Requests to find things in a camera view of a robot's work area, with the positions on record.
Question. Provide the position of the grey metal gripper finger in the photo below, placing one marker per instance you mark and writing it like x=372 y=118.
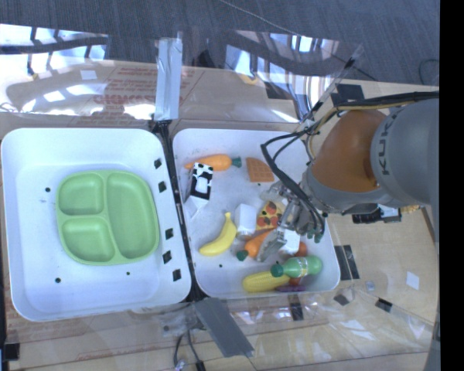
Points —
x=271 y=246

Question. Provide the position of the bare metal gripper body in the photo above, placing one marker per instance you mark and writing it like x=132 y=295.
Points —
x=298 y=215

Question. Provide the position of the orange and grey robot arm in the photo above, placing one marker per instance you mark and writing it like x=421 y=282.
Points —
x=402 y=149

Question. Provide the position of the orange carrot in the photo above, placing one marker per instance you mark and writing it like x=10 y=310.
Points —
x=214 y=162
x=255 y=246

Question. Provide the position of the white block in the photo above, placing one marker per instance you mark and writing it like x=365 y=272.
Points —
x=292 y=242

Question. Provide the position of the pizza slice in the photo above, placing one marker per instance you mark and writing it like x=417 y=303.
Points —
x=267 y=216

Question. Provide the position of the orange ball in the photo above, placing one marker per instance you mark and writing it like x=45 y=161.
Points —
x=302 y=249

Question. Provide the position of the green bottle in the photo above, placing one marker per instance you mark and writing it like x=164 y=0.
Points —
x=299 y=267

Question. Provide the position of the yellow corn cob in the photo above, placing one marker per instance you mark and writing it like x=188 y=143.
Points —
x=263 y=281

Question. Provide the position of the yellow banana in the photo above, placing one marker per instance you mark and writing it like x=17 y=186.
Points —
x=223 y=240

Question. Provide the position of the orange waffle biscuit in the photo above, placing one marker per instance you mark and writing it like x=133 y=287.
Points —
x=259 y=170

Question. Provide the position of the white plastic tray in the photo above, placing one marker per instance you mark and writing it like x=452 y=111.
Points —
x=35 y=215
x=224 y=191

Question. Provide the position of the black and white carton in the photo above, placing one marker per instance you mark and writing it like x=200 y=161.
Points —
x=200 y=182

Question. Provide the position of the green divided plate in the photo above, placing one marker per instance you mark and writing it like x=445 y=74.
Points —
x=131 y=215

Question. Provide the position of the black cylinder on white bracket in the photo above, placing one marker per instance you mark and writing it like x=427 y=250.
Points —
x=375 y=214

